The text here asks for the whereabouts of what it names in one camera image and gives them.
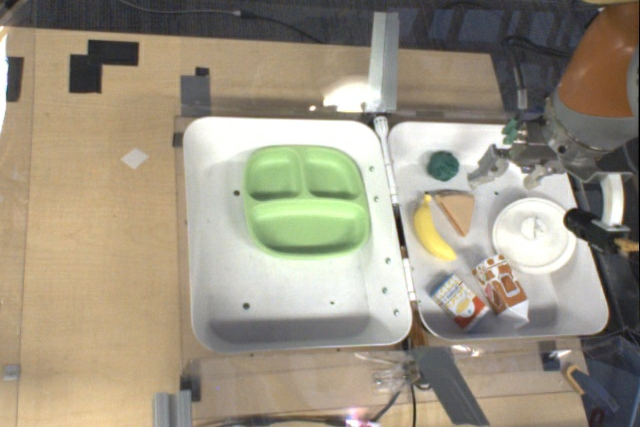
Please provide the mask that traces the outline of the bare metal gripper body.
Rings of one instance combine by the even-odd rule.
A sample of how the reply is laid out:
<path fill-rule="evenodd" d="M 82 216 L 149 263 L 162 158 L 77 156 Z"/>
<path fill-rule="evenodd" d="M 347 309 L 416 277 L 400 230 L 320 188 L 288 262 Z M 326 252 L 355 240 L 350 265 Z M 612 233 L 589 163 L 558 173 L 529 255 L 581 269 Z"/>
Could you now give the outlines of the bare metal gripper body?
<path fill-rule="evenodd" d="M 509 159 L 527 174 L 536 164 L 562 168 L 579 181 L 595 181 L 618 170 L 603 166 L 610 150 L 579 142 L 566 128 L 547 119 L 511 119 L 506 124 Z"/>

